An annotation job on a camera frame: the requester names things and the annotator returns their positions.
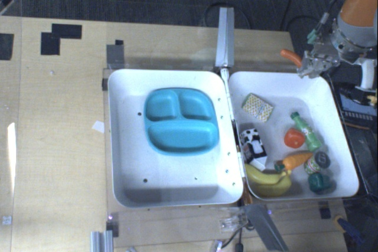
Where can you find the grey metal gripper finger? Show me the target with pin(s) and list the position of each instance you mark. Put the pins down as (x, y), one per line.
(316, 69)
(303, 69)

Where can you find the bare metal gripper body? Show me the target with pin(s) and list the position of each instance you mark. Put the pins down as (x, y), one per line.
(327, 51)

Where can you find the orange sausage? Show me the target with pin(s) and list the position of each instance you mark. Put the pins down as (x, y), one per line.
(291, 55)

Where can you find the white plastic tray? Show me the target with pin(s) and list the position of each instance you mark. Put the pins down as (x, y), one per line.
(177, 180)
(283, 88)

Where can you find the yellow patterned packet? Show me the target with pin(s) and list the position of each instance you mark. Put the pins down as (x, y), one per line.
(257, 107)

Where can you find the green bottle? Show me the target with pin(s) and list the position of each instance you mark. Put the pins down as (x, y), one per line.
(307, 132)

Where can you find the red tomato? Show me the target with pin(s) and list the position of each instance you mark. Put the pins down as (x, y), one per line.
(293, 138)

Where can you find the orange carrot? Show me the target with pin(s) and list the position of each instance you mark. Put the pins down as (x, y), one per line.
(296, 160)

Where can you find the small grey-topped can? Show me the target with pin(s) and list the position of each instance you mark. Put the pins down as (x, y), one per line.
(319, 160)

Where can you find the black and white carton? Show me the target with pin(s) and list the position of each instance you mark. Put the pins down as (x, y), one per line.
(252, 146)

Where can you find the dark green broccoli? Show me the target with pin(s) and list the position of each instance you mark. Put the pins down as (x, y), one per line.
(318, 183)

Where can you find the yellow banana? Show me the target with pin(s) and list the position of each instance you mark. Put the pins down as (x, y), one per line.
(270, 184)

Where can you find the blue divided plate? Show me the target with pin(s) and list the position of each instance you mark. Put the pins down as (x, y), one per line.
(180, 132)

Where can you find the black cylinder on white bracket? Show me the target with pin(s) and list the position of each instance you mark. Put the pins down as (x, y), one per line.
(367, 72)

